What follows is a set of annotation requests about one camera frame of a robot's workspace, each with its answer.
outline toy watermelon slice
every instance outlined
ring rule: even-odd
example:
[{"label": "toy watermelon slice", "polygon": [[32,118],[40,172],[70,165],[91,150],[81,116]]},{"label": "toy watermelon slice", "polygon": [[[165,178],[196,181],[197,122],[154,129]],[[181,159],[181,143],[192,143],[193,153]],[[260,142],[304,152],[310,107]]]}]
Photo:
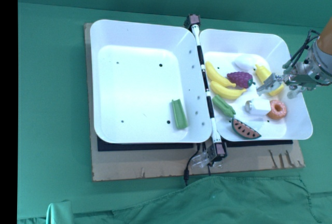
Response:
[{"label": "toy watermelon slice", "polygon": [[245,123],[239,121],[236,118],[232,118],[232,128],[233,130],[240,136],[246,138],[246,139],[256,139],[261,137],[261,135],[252,129],[249,125],[246,125]]}]

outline robotic arm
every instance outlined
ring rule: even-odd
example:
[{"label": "robotic arm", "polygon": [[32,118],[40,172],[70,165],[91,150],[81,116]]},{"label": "robotic arm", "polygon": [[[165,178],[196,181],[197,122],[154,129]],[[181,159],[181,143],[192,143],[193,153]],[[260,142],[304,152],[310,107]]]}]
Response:
[{"label": "robotic arm", "polygon": [[[299,62],[305,49],[308,50],[307,56]],[[287,96],[292,99],[305,90],[332,84],[332,18],[321,33],[310,30],[303,45],[282,67],[283,75],[272,73],[257,88],[258,95],[271,92],[285,83],[289,87]]]}]

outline toy donut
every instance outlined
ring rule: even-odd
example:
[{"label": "toy donut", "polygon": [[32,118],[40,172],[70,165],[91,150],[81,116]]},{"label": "toy donut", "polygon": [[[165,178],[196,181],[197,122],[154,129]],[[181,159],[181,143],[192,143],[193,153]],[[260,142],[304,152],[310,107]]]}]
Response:
[{"label": "toy donut", "polygon": [[284,118],[287,114],[287,108],[285,104],[278,100],[270,101],[271,111],[268,112],[268,117],[273,120],[280,120]]}]

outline toy banana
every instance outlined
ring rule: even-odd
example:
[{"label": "toy banana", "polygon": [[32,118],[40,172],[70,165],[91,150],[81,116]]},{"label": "toy banana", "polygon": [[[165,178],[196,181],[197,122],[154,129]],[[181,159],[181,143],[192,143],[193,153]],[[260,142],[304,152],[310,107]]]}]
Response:
[{"label": "toy banana", "polygon": [[243,92],[246,91],[245,88],[243,89],[229,89],[224,87],[223,85],[220,85],[216,81],[211,81],[210,87],[214,93],[219,95],[220,97],[223,97],[224,99],[229,100],[236,100]]},{"label": "toy banana", "polygon": [[[272,74],[265,66],[256,64],[256,75],[258,76],[259,80],[262,84],[264,81]],[[275,96],[279,94],[284,89],[284,86],[281,84],[276,90],[269,92],[271,96]]]},{"label": "toy banana", "polygon": [[220,110],[222,110],[222,112],[226,116],[233,118],[234,115],[236,114],[233,107],[230,106],[227,102],[225,102],[224,99],[219,95],[215,95],[212,99],[212,102],[215,106],[217,106]]},{"label": "toy banana", "polygon": [[219,74],[210,62],[205,63],[205,70],[206,70],[207,77],[211,81],[216,81],[220,85],[223,85],[224,87],[233,87],[234,88],[236,86],[236,83],[232,83],[226,77],[223,77],[221,74]]}]

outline green cloth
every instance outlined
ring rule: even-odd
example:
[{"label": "green cloth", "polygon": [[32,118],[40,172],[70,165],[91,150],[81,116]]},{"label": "green cloth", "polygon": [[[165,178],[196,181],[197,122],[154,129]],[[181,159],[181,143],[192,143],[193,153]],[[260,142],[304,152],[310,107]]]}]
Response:
[{"label": "green cloth", "polygon": [[299,177],[210,176],[127,208],[89,214],[71,208],[69,201],[51,203],[46,219],[18,223],[332,223],[332,193],[310,194]]}]

